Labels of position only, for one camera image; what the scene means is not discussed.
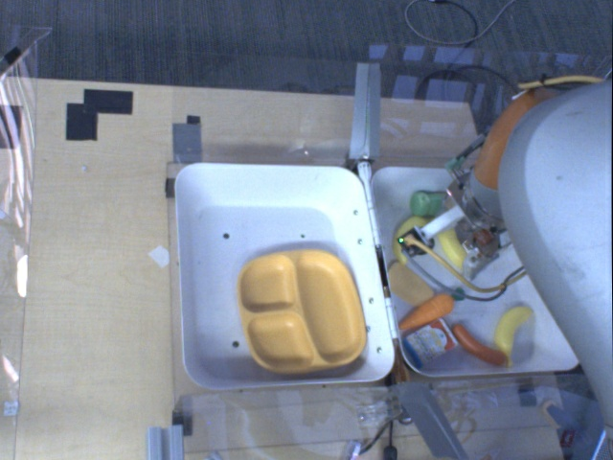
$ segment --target gray carpet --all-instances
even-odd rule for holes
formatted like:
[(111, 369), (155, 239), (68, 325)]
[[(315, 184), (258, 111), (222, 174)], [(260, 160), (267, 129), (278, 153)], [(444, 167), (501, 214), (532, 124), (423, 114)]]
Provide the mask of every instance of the gray carpet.
[[(351, 91), (355, 63), (378, 60), (388, 96), (414, 95), (420, 75), (454, 61), (511, 80), (610, 67), (613, 0), (522, 0), (463, 54), (421, 48), (403, 20), (409, 1), (0, 0), (0, 44), (9, 49), (15, 26), (52, 28), (46, 78), (328, 93)], [(454, 1), (483, 29), (508, 0)], [(450, 6), (420, 4), (411, 17), (445, 40), (473, 31)]]

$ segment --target light wood surface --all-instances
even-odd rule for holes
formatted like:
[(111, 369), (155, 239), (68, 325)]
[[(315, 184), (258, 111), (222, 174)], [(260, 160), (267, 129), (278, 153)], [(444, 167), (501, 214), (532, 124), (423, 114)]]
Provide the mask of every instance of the light wood surface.
[[(85, 88), (133, 91), (133, 114), (101, 114), (98, 141), (69, 142), (66, 104), (82, 103)], [(390, 151), (398, 139), (411, 137), (418, 156), (447, 157), (474, 134), (466, 108), (437, 111), (393, 101), (382, 108), (384, 127), (394, 131), (382, 133)], [(170, 425), (170, 271), (148, 253), (169, 247), (164, 186), (172, 160), (171, 125), (184, 123), (188, 114), (201, 116), (208, 154), (305, 162), (309, 149), (329, 149), (332, 158), (349, 144), (352, 100), (38, 81), (18, 460), (142, 459), (147, 428)], [(455, 126), (448, 126), (446, 137), (432, 134), (437, 121)], [(247, 147), (254, 144), (264, 147)], [(405, 442), (399, 458), (429, 458), (415, 427), (409, 427), (398, 435)], [(488, 441), (498, 445), (521, 433), (531, 448), (540, 442), (543, 454), (531, 458), (558, 458), (551, 453), (552, 431), (533, 427), (525, 436), (517, 429), (515, 436), (511, 431), (502, 440), (496, 433)], [(469, 441), (486, 445), (484, 438)], [(338, 458), (341, 446), (232, 450), (222, 458)], [(379, 457), (380, 450), (374, 450), (366, 458)]]

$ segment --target yellow cable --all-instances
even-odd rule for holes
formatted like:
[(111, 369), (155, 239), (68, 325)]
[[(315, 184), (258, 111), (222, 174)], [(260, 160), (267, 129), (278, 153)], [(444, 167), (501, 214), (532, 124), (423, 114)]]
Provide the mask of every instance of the yellow cable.
[(587, 75), (567, 75), (564, 77), (555, 77), (545, 80), (525, 81), (518, 83), (517, 86), (522, 90), (532, 90), (539, 87), (547, 87), (550, 85), (561, 85), (563, 83), (600, 83), (600, 77), (589, 77)]
[(478, 291), (479, 293), (493, 293), (494, 291), (502, 291), (503, 289), (509, 287), (516, 281), (519, 281), (521, 278), (526, 276), (526, 271), (522, 271), (514, 278), (511, 278), (510, 280), (508, 280), (505, 284), (498, 285), (497, 287), (476, 287), (472, 283), (470, 283), (469, 280), (464, 277), (464, 275), (456, 271), (455, 268), (450, 263), (448, 263), (444, 258), (442, 258), (434, 250), (428, 247), (425, 243), (421, 243), (420, 241), (418, 241), (417, 239), (413, 237), (405, 238), (403, 243), (407, 246), (414, 245), (415, 247), (421, 249), (423, 252), (425, 252), (430, 257), (432, 257), (437, 263), (442, 265), (447, 271), (453, 274), (462, 283), (464, 283), (467, 287), (469, 287), (470, 289), (474, 291)]

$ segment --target yellow divided tray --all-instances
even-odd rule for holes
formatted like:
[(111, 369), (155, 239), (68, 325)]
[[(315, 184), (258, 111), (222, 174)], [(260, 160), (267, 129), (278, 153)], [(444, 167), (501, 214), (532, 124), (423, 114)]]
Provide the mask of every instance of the yellow divided tray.
[(366, 324), (347, 267), (323, 250), (277, 252), (247, 263), (238, 308), (253, 359), (276, 373), (309, 373), (354, 361)]

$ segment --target white sticker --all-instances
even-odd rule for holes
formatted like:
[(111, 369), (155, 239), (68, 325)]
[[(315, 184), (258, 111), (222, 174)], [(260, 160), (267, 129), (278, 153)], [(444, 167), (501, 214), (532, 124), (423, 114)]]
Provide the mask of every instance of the white sticker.
[(16, 416), (17, 412), (19, 412), (19, 402), (18, 401), (6, 401), (4, 402), (4, 415), (9, 417), (9, 416)]
[(160, 267), (166, 267), (170, 264), (170, 252), (167, 248), (162, 247), (162, 245), (158, 245), (151, 252), (149, 252), (149, 256)]

